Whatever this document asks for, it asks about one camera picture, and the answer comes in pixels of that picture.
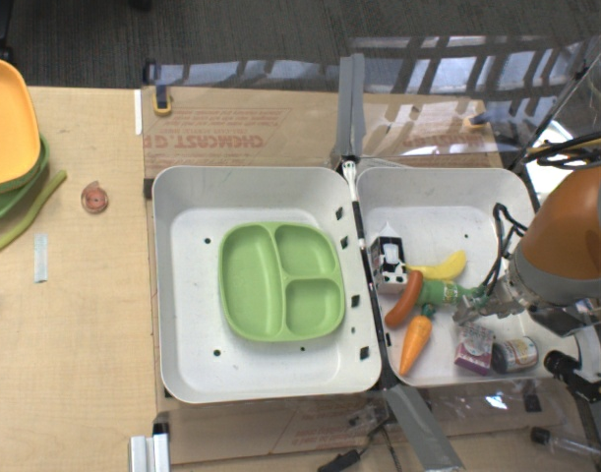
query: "table surface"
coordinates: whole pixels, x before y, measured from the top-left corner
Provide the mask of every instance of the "table surface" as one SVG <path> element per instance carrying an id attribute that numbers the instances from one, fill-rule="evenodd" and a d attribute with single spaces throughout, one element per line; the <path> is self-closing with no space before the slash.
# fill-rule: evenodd
<path id="1" fill-rule="evenodd" d="M 0 471 L 125 471 L 130 437 L 148 436 L 156 416 L 144 149 L 134 92 L 30 88 L 30 95 L 51 145 L 50 175 L 65 169 L 68 178 L 34 224 L 0 252 Z M 93 215 L 82 208 L 81 192 L 95 180 L 109 207 Z M 22 202 L 0 220 L 0 234 L 26 207 Z M 48 236 L 48 279 L 34 283 L 38 233 Z M 571 397 L 561 407 L 577 425 Z M 594 470 L 535 449 L 524 429 L 451 443 L 467 470 Z M 396 452 L 404 470 L 422 470 L 406 442 Z M 175 469 L 316 470 L 334 455 Z M 392 470 L 385 443 L 377 439 L 357 467 Z"/>

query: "green bowl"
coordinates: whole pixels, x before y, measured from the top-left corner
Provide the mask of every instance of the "green bowl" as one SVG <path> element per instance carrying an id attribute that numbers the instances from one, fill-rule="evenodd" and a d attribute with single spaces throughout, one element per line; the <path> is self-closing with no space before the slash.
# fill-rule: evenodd
<path id="1" fill-rule="evenodd" d="M 231 229 L 219 248 L 219 284 L 231 328 L 255 341 L 320 337 L 339 326 L 345 311 L 337 252 L 308 224 Z"/>
<path id="2" fill-rule="evenodd" d="M 48 142 L 42 135 L 40 135 L 40 155 L 38 158 L 38 169 L 34 173 L 33 178 L 31 178 L 24 186 L 14 189 L 13 191 L 0 194 L 0 218 L 5 216 L 9 210 L 31 190 L 35 182 L 38 181 L 39 177 L 46 169 L 49 154 L 50 148 Z"/>

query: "orange carrot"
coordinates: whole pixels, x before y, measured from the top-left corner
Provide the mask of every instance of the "orange carrot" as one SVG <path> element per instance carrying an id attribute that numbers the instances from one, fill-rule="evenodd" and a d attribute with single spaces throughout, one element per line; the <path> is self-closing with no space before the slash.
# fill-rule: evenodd
<path id="1" fill-rule="evenodd" d="M 429 341 L 432 327 L 431 320 L 425 315 L 418 315 L 411 319 L 405 332 L 400 354 L 400 369 L 398 372 L 401 376 L 407 374 L 407 371 L 411 369 L 425 344 Z"/>
<path id="2" fill-rule="evenodd" d="M 387 326 L 395 327 L 400 325 L 402 321 L 407 318 L 420 295 L 422 283 L 423 277 L 421 271 L 413 270 L 407 274 L 407 285 L 405 285 L 405 289 L 402 291 L 402 294 L 400 294 L 394 307 L 385 317 Z"/>

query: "banana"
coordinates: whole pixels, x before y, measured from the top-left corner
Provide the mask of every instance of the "banana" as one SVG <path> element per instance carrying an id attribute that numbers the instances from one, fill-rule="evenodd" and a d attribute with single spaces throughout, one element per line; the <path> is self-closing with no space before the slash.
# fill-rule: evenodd
<path id="1" fill-rule="evenodd" d="M 458 250 L 450 254 L 438 265 L 410 265 L 406 264 L 407 270 L 418 270 L 422 272 L 425 279 L 453 280 L 457 278 L 466 266 L 466 253 Z"/>

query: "black connector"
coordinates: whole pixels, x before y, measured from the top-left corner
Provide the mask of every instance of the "black connector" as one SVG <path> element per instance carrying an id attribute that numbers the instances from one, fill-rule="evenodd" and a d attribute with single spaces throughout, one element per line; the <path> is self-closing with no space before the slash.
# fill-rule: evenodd
<path id="1" fill-rule="evenodd" d="M 351 465 L 354 465 L 361 459 L 361 454 L 356 449 L 346 452 L 345 454 L 338 454 L 332 461 L 326 465 L 322 465 L 318 472 L 339 472 Z"/>

